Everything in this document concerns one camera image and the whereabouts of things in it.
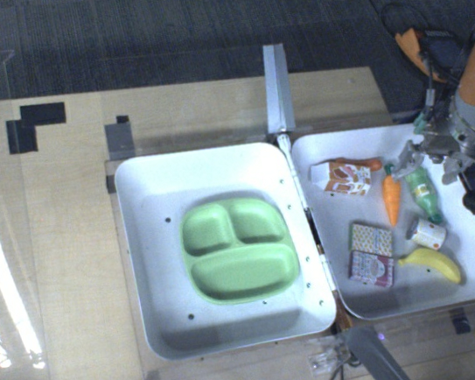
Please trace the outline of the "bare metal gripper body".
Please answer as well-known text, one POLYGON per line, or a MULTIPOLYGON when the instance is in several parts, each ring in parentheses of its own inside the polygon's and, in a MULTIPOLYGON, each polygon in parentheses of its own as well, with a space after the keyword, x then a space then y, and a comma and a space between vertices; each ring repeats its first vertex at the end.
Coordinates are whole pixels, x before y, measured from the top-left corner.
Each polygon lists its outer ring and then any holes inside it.
POLYGON ((419 151, 430 157, 444 157, 461 166, 475 164, 475 129, 466 124, 427 127, 419 151))

